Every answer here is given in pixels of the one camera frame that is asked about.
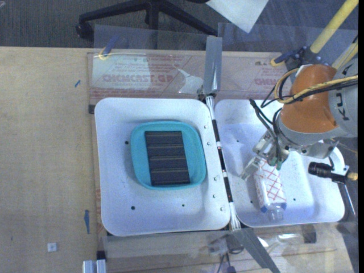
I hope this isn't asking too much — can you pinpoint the black cylinder on white bracket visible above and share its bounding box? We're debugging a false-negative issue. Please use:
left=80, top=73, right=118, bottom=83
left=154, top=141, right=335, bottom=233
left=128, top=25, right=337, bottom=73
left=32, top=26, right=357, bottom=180
left=301, top=140, right=351, bottom=185

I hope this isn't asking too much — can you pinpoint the black office chair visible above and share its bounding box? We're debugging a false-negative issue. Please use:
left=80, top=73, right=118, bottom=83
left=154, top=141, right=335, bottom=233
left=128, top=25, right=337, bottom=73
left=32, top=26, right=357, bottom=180
left=75, top=0, right=224, bottom=39

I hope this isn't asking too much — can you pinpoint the blue plate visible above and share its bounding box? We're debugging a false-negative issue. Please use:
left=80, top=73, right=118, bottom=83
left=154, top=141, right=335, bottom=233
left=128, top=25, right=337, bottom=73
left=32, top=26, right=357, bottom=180
left=130, top=120, right=208, bottom=191

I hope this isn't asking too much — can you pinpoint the white plastic tray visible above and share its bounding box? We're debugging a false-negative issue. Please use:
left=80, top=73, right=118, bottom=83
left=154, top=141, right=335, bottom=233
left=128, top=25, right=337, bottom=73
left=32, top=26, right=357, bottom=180
left=213, top=98, right=346, bottom=229
left=93, top=97, right=231, bottom=237

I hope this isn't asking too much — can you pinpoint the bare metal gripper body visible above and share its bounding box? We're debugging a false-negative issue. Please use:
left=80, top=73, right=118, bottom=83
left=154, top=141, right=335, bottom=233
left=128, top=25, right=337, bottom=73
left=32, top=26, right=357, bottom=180
left=252, top=130, right=291, bottom=165

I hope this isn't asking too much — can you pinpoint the dark brown ridged slab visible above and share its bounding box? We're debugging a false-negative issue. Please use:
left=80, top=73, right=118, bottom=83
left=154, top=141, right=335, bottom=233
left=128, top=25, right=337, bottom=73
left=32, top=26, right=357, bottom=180
left=144, top=130, right=192, bottom=187

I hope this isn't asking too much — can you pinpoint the thin black and white rod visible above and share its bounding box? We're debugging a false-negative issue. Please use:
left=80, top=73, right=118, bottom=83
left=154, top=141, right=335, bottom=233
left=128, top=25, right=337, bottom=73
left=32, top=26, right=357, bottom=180
left=205, top=94, right=242, bottom=231

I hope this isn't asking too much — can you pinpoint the clear bottle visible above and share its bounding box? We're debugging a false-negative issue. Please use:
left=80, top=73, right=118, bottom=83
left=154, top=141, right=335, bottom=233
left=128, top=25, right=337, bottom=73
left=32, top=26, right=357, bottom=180
left=253, top=160, right=288, bottom=222

